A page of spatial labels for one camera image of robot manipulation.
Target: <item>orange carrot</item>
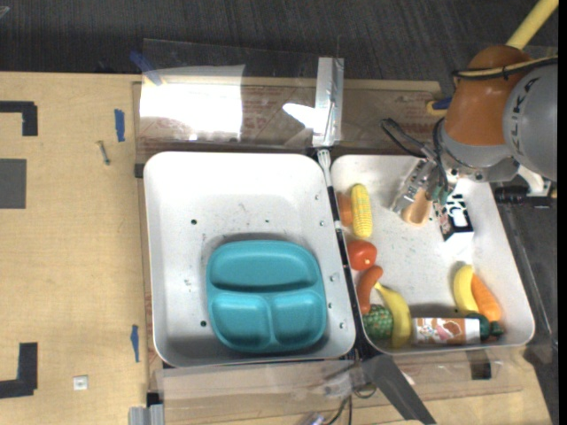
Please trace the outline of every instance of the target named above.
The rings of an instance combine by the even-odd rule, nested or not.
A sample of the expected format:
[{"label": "orange carrot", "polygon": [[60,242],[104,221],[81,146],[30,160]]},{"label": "orange carrot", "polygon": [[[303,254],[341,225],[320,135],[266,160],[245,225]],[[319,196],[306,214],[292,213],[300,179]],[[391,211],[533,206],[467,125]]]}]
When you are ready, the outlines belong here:
[{"label": "orange carrot", "polygon": [[472,296],[477,301],[478,311],[483,314],[490,322],[499,321],[502,311],[493,293],[483,284],[476,274],[472,276],[470,283]]},{"label": "orange carrot", "polygon": [[345,227],[353,225],[353,208],[351,198],[346,194],[337,194],[338,214],[340,221]]}]

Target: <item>toy tomato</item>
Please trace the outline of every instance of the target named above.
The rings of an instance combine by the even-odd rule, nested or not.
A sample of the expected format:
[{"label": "toy tomato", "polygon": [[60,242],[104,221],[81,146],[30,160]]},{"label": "toy tomato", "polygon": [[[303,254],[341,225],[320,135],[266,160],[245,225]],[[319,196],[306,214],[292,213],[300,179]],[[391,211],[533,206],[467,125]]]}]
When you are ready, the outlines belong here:
[{"label": "toy tomato", "polygon": [[346,246],[348,252],[348,260],[351,263],[351,268],[361,271],[374,266],[378,249],[373,243],[368,241],[355,240]]}]

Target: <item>yellow pole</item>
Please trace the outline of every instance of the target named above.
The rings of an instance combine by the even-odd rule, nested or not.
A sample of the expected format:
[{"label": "yellow pole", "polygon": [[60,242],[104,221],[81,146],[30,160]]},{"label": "yellow pole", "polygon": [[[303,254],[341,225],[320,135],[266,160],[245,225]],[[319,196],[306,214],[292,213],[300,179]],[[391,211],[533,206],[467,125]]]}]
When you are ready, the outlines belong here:
[{"label": "yellow pole", "polygon": [[559,0],[539,0],[506,44],[520,50],[523,49],[557,6],[559,6]]}]

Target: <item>teal divided plate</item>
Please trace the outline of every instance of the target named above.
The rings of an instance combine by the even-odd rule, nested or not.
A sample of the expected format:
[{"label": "teal divided plate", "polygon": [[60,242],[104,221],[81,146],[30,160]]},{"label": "teal divided plate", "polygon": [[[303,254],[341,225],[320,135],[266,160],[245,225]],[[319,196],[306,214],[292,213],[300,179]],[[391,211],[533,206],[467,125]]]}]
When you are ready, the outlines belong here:
[{"label": "teal divided plate", "polygon": [[319,264],[295,243],[222,245],[206,267],[206,296],[214,333],[240,352],[301,350],[327,326]]}]

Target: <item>yellow banana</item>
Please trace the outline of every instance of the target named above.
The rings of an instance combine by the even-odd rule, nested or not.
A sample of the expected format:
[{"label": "yellow banana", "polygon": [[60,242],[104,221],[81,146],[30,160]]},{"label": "yellow banana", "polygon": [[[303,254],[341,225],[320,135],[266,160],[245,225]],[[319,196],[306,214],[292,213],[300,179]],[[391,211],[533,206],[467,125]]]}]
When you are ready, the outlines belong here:
[{"label": "yellow banana", "polygon": [[475,272],[471,265],[461,267],[453,280],[454,301],[457,304],[459,313],[467,315],[469,313],[478,313],[478,305],[475,297],[472,295],[470,284]]},{"label": "yellow banana", "polygon": [[400,348],[411,337],[411,313],[408,304],[399,292],[386,288],[380,282],[377,282],[374,288],[380,291],[386,306],[392,313],[392,347]]}]

